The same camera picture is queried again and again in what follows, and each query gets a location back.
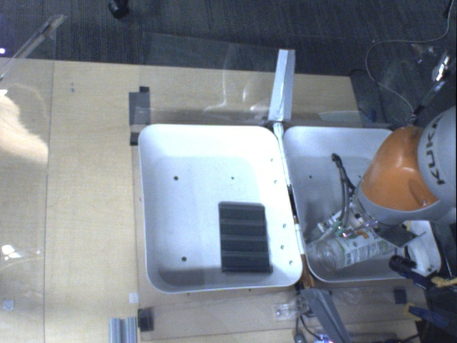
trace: black rectangular object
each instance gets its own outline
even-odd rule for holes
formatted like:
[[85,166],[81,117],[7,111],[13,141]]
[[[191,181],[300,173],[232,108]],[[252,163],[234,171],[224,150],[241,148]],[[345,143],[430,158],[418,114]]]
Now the black rectangular object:
[[222,272],[271,273],[265,207],[219,204]]

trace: black caster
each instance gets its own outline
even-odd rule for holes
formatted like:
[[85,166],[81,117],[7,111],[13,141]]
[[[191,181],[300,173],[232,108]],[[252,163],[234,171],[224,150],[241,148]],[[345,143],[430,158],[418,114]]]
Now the black caster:
[[108,4],[108,8],[116,19],[123,18],[129,13],[127,3],[122,0],[111,0]]

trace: white cable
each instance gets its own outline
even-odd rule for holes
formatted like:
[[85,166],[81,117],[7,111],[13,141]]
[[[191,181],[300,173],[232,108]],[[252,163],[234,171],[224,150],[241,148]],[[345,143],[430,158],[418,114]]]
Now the white cable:
[[372,44],[371,47],[368,49],[368,51],[366,52],[366,55],[365,55],[365,68],[366,68],[366,73],[368,74],[368,77],[374,81],[377,85],[379,85],[381,88],[384,88],[385,90],[388,90],[390,91],[391,93],[395,94],[396,96],[398,96],[403,102],[405,102],[406,105],[408,105],[409,109],[411,110],[411,115],[414,114],[414,108],[413,106],[409,103],[409,101],[404,97],[402,96],[400,93],[398,93],[397,91],[387,87],[386,85],[380,83],[379,81],[376,81],[373,76],[371,75],[371,72],[370,72],[370,69],[368,67],[368,57],[370,55],[370,52],[371,50],[380,45],[380,44],[386,44],[386,43],[412,43],[412,44],[424,44],[424,43],[430,43],[430,42],[434,42],[434,41],[438,41],[442,38],[444,38],[445,36],[448,35],[449,33],[449,25],[450,25],[450,21],[451,21],[451,12],[452,12],[452,6],[454,4],[454,1],[455,0],[451,0],[451,3],[449,4],[449,12],[448,12],[448,18],[447,18],[447,25],[446,25],[446,30],[445,32],[440,35],[438,38],[433,38],[433,39],[426,39],[426,40],[423,40],[423,41],[411,41],[411,40],[408,40],[408,39],[389,39],[387,41],[381,41],[381,42],[378,42],[378,43],[375,43],[375,44]]

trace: table surface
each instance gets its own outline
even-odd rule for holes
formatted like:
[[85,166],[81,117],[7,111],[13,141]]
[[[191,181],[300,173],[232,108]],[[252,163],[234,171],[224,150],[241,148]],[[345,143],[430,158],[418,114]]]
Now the table surface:
[[[167,87],[158,96],[166,101],[182,93],[185,81],[187,93],[199,83],[199,90],[208,88],[211,98],[211,82],[218,75],[205,69],[54,63],[46,201],[46,342],[107,342],[109,319],[135,316],[139,307],[128,93],[145,84]],[[145,83],[145,77],[151,80]],[[336,76],[296,75],[294,106],[309,114],[356,110],[349,78]],[[348,329],[360,334],[388,330],[400,337],[416,331],[411,320],[389,320],[384,316],[379,322],[355,322]],[[179,324],[174,329],[179,331]],[[11,334],[6,342],[23,341],[20,330]],[[163,342],[292,341],[293,330],[287,327]]]

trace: plastic bottle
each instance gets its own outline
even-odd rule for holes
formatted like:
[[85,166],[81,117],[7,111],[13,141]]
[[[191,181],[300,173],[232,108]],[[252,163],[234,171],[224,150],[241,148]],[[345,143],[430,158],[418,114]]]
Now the plastic bottle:
[[336,272],[355,263],[391,252],[394,246],[371,229],[359,229],[355,237],[335,237],[316,242],[311,257],[328,272]]

